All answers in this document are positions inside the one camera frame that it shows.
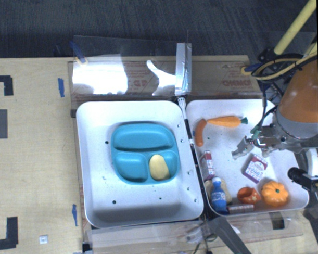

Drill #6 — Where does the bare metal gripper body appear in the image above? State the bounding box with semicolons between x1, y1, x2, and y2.
257;122;318;156

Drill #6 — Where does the white plastic tray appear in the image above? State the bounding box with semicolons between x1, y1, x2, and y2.
75;97;206;229
185;95;310;219

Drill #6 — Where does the purple and white carton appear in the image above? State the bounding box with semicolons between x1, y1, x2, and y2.
241;154;269;185

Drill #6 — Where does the orange carrot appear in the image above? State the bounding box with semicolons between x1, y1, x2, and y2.
206;115;249;129

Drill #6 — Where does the red and white carton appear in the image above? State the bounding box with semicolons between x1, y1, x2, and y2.
199;149;217;182

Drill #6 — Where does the orange pumpkin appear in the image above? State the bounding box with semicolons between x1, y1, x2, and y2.
260;180;290;208

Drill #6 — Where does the orange sausage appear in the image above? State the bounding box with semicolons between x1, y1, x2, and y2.
194;118;209;148

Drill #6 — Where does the beige bread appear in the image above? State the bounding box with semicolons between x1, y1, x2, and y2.
204;178;233;205

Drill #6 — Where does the orange cup with star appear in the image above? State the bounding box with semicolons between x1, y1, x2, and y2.
236;186;262;206

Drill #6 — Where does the blue bottle white cap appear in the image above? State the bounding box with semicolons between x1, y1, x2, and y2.
209;176;228;215

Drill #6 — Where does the brown can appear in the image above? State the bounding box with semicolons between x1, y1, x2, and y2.
226;203;255;215

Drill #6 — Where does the yellow oval potato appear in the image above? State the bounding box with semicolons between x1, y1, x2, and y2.
148;153;171;182

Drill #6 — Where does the blue divided plate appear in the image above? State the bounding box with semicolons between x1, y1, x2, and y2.
109;121;181;186

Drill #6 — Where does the black cylinder on white bracket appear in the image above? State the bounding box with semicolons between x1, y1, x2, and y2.
286;147;318;194

